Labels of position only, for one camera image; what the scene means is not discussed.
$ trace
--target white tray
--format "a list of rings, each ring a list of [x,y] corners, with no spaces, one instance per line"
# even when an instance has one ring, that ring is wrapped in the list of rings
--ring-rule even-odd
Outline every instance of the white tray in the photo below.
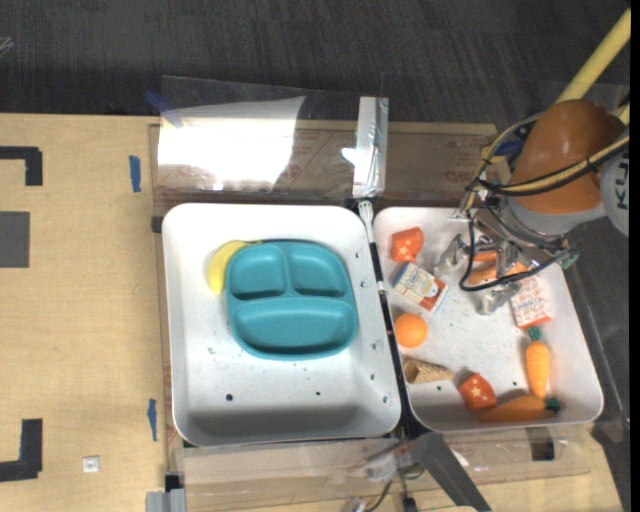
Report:
[[[183,204],[162,225],[173,416],[198,446],[375,437],[401,414],[366,232],[334,206]],[[346,265],[359,317],[343,352],[305,361],[242,350],[224,294],[208,288],[212,255],[230,240],[295,239],[332,249]]]
[[[523,361],[528,338],[515,326],[510,305],[505,304],[491,316],[476,313],[482,292],[460,290],[458,281],[463,270],[442,277],[442,281],[449,285],[449,293],[433,314],[392,289],[392,280],[401,264],[389,256],[391,235],[420,227],[425,235],[425,244],[417,264],[433,271],[440,254],[457,234],[462,234],[467,243],[469,241],[467,224],[449,220],[452,212],[451,208],[392,207],[382,210],[374,220],[392,317],[395,319],[402,312],[417,313],[427,321],[430,329],[423,345],[415,349],[400,347],[400,352],[444,365],[456,375],[464,375],[467,371],[479,372],[492,384],[500,401],[518,390],[528,389]],[[560,413],[552,419],[527,425],[484,424],[467,411],[456,388],[460,384],[458,380],[409,385],[413,414],[425,427],[439,432],[474,431],[588,423],[600,415],[602,390],[563,271],[560,266],[552,265],[538,277],[546,290],[553,317],[541,325],[541,330],[552,352],[549,396],[560,401]]]

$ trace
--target teal plate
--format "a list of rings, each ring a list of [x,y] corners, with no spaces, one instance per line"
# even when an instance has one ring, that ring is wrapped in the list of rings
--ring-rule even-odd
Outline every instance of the teal plate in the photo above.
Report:
[[[349,274],[326,247],[295,241],[247,246],[229,261],[225,283],[233,336],[257,357],[327,357],[355,338]]]

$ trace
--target gray carpet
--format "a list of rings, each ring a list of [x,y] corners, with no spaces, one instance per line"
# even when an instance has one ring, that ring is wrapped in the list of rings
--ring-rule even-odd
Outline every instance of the gray carpet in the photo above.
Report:
[[[382,93],[391,120],[500,129],[553,102],[629,5],[2,0],[0,42],[14,46],[0,56],[0,111],[156,114],[144,94],[170,75]],[[630,67],[627,46],[594,99],[617,103]],[[570,284],[586,292],[581,317],[606,396],[600,439],[630,510],[628,239],[599,222],[575,240],[583,255]]]

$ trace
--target small carton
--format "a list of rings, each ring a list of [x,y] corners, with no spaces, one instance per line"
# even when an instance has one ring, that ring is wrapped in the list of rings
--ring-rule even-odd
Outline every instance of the small carton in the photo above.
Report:
[[[407,263],[396,277],[393,289],[427,311],[435,313],[449,287],[415,263]]]
[[[511,310],[516,325],[523,330],[551,320],[549,304],[536,276],[520,281],[522,287],[511,297]]]

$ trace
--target yellow pole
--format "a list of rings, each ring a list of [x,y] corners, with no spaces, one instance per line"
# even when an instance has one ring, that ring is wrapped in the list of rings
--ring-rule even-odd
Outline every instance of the yellow pole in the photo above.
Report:
[[[627,9],[556,100],[556,103],[584,97],[630,39],[631,9]]]
[[[627,103],[618,111],[618,117],[626,126],[629,126],[631,120],[631,102]]]

